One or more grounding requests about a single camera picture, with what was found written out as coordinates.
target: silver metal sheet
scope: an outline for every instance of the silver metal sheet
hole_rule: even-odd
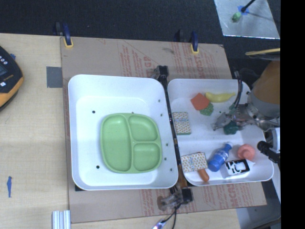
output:
[[[214,0],[224,36],[280,39],[267,0],[255,0],[238,22],[232,16],[251,0]]]

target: yellow banana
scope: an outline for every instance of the yellow banana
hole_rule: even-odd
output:
[[[234,96],[235,93],[224,93],[224,94],[213,94],[213,93],[205,93],[205,97],[210,100],[212,103],[222,103],[228,101],[230,97]]]

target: light wood surface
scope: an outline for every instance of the light wood surface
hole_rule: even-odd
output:
[[[57,36],[0,34],[24,83],[0,112],[0,228],[50,229],[53,211],[68,210],[62,88],[48,88],[46,67],[61,67]],[[12,177],[11,197],[7,181]],[[72,224],[72,229],[145,229],[163,216]],[[169,221],[164,228],[171,228]],[[179,214],[175,229],[238,229],[235,209]]]

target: brown cylinder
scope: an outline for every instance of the brown cylinder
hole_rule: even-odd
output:
[[[271,61],[253,87],[253,94],[261,101],[280,104],[280,61]]]

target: cardboard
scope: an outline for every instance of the cardboard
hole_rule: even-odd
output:
[[[168,197],[169,189],[83,191],[71,176],[68,82],[77,74],[151,77],[158,65],[167,65],[168,81],[186,79],[231,79],[224,49],[216,44],[199,44],[193,54],[189,43],[148,42],[73,37],[66,48],[61,38],[61,63],[66,131],[69,205],[71,223],[167,215],[157,200]],[[194,201],[179,208],[190,213],[266,205],[261,182],[192,187]]]

